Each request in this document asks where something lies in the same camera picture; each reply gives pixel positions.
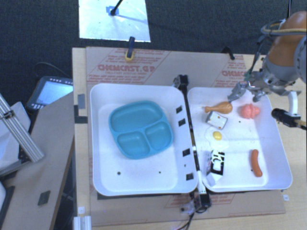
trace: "pink toy food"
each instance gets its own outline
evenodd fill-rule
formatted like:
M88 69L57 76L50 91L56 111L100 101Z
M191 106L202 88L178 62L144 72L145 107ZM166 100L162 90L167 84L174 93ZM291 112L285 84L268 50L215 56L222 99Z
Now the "pink toy food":
M247 104L242 107L241 115L243 118L254 119L256 115L260 113L260 109L253 104Z

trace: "toy fried egg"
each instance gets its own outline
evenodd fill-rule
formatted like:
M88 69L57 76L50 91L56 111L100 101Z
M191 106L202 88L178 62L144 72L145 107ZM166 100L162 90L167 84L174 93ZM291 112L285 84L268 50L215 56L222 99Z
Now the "toy fried egg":
M222 130L215 127L209 127L204 135L211 149L221 151L229 147L229 139Z

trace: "cardboard sheet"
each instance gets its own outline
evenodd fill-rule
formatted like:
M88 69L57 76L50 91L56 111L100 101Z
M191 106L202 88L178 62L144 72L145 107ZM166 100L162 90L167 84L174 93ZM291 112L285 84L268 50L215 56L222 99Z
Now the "cardboard sheet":
M208 54L135 49L134 60L125 61L126 49L86 49L87 98L98 83L172 85L179 74L189 76L193 87L234 87L246 72L242 55L231 60L227 54ZM90 102L88 100L88 117ZM92 139L89 129L90 205L93 226L185 220L180 208L190 201L188 194L105 197L98 195L92 180ZM278 190L212 195L212 207L196 219L285 213Z

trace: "black clip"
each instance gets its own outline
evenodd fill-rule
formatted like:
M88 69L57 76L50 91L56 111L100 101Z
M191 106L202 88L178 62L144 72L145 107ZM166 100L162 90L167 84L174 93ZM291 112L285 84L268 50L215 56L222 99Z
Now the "black clip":
M232 60L235 59L234 54L232 53L230 47L225 46L225 48L221 51L221 53L228 53Z
M79 107L74 105L75 124L87 124L88 118L86 116L79 116Z
M8 111L7 113L5 113L5 114L3 114L3 116L2 117L0 117L0 120L1 119L8 119L8 118L10 118L10 117L13 117L15 115L15 113L14 113L14 111L13 110L10 110L10 111Z

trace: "wooden table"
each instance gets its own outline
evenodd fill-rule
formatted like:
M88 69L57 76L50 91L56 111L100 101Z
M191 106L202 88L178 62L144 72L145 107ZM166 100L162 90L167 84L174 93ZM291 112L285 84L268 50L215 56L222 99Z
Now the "wooden table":
M245 65L249 68L253 60L252 55L244 55ZM259 61L255 69L261 67ZM78 103L78 95L86 93L86 50L84 48L73 49L73 79L74 79L74 103ZM302 90L298 97L298 112L302 120L306 120L306 85L298 80L292 90ZM269 96L273 108L288 110L288 99L276 94ZM87 116L87 106L79 109L79 116ZM289 201L284 202L285 214L246 216L216 219L193 220L191 230L197 229L302 229L307 226L307 156L306 156L306 131L297 128L288 128L278 124L284 149L293 175L293 184L282 192ZM76 173L77 173L77 206L84 207L84 212L79 216L90 214L89 194L89 160L88 160L88 126L87 124L75 125L76 139ZM93 227L94 230L161 230L177 229L186 221L170 221L146 224L130 224L117 226Z
M73 152L73 124L72 93L39 111L31 137L45 156L3 182L15 189L2 230L54 228ZM43 193L49 197L38 205Z

